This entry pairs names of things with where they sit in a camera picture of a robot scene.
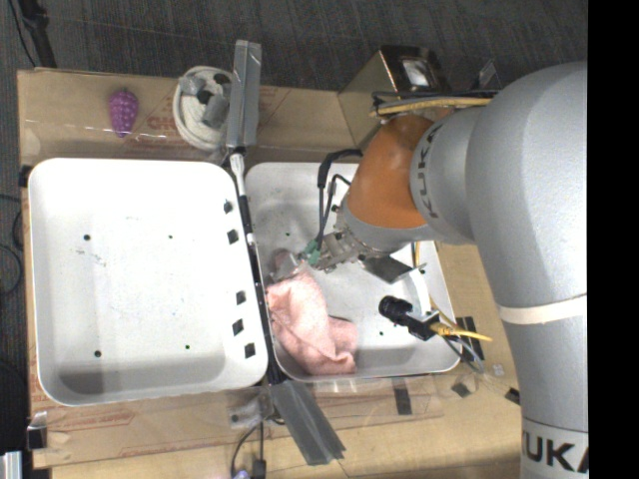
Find purple grapes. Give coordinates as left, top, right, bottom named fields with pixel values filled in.
left=108, top=87, right=140, bottom=139

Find black cylinder on white bracket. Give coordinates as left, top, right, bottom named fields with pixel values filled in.
left=377, top=265, right=441, bottom=342

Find brown cardboard box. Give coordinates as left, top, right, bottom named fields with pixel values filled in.
left=337, top=45, right=451, bottom=150

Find white plastic tray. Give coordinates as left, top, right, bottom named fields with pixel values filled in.
left=244, top=161, right=462, bottom=384
left=27, top=157, right=271, bottom=408

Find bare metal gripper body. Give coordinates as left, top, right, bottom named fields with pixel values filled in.
left=298, top=231, right=371, bottom=274

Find pink cloth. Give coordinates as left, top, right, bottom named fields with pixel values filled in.
left=264, top=268, right=360, bottom=376

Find brown cardboard board, red print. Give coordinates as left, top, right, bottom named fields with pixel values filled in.
left=16, top=67, right=523, bottom=479

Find white coiled roll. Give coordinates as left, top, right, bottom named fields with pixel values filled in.
left=172, top=65, right=236, bottom=152

